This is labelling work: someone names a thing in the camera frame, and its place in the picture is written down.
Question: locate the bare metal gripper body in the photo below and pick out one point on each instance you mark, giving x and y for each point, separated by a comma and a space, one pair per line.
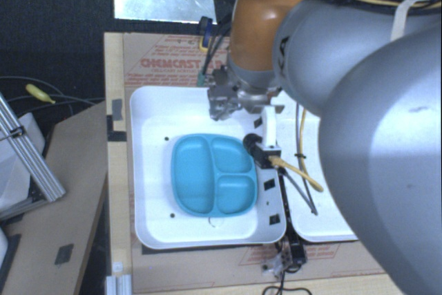
224, 96

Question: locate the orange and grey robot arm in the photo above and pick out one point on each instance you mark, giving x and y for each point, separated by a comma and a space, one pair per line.
345, 55

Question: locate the brown cardboard board, red print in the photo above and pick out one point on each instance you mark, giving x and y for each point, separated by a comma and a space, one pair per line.
179, 62

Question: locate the blue divided plate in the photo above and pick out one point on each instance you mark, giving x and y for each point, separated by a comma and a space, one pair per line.
193, 176

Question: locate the thin black rod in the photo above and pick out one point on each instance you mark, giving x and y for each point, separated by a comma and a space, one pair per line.
285, 200

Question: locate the yellow banana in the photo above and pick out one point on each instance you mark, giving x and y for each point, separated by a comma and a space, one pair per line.
38, 92

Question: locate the black cylinder on white bracket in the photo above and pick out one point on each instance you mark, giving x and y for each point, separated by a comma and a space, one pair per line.
270, 152

